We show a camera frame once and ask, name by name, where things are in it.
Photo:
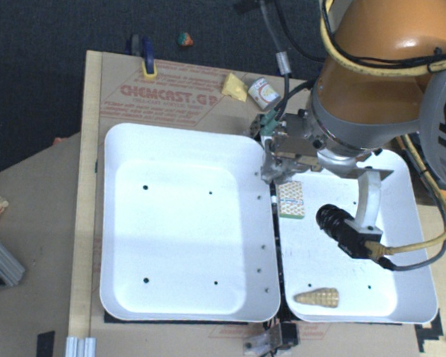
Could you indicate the white and yellow patterned carton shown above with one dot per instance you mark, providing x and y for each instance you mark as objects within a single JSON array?
[{"x": 292, "y": 199}]

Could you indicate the tan ice cream cone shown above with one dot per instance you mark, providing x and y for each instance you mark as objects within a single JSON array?
[{"x": 319, "y": 297}]

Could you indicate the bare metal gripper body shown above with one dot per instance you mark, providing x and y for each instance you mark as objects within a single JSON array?
[{"x": 297, "y": 142}]

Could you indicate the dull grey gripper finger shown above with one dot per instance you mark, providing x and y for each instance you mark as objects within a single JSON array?
[
  {"x": 268, "y": 171},
  {"x": 288, "y": 172}
]

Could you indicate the black cylinder on white bracket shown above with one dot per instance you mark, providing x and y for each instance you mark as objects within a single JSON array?
[{"x": 367, "y": 206}]

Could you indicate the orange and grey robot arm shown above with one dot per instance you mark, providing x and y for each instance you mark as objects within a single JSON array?
[{"x": 381, "y": 51}]

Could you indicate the small white can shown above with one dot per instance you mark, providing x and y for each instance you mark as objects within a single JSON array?
[{"x": 262, "y": 93}]

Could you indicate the small green and orange toy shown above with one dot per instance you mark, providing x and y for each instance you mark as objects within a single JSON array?
[{"x": 185, "y": 39}]

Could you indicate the brown cardboard board, red print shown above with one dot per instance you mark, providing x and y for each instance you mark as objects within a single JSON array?
[{"x": 168, "y": 95}]

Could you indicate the yellow cheese wedge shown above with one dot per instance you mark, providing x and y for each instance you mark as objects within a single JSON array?
[{"x": 235, "y": 88}]

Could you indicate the white plastic tray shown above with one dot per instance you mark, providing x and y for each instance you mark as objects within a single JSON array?
[
  {"x": 185, "y": 229},
  {"x": 355, "y": 281}
]

